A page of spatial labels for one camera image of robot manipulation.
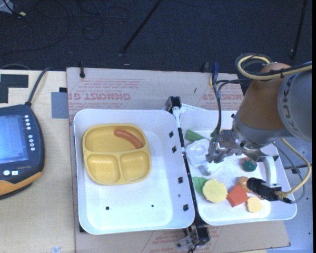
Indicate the thin black and white rod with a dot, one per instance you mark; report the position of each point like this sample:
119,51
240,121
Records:
188,165

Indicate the white plastic tray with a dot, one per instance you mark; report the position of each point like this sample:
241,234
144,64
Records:
137,202
231,215

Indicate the small yellow round biscuit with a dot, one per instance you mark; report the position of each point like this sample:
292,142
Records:
254,204

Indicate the green toy leaf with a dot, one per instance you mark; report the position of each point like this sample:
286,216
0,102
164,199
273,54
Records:
198,183

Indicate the red cube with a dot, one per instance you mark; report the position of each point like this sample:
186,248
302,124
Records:
237,196

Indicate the green toy vegetable stalk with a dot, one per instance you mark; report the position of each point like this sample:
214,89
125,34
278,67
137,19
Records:
196,135

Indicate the orange toy sausage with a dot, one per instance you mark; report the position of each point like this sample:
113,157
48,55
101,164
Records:
129,137

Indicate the clear plastic bottle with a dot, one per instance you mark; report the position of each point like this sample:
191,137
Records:
197,151

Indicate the brown cardboard board red print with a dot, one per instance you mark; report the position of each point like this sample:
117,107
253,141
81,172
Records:
152,91

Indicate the yellow divided plate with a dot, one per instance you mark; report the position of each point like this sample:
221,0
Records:
108,165

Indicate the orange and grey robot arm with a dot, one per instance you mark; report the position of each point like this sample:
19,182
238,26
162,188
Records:
263,107

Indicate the black cylinder on white bracket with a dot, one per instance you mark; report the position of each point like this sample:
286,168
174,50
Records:
260,187

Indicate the red toy strawberry green top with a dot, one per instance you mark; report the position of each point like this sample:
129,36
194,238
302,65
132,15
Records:
248,165

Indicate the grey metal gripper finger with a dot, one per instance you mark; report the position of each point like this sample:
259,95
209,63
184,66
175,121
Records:
220,157
210,153

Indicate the white paper label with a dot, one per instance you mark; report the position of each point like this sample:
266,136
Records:
195,107

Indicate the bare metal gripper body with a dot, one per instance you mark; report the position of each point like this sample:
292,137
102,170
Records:
230,142

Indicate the large yellow round biscuit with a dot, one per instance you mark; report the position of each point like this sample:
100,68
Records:
214,191

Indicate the orange round toy food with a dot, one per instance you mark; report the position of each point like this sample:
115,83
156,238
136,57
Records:
242,182

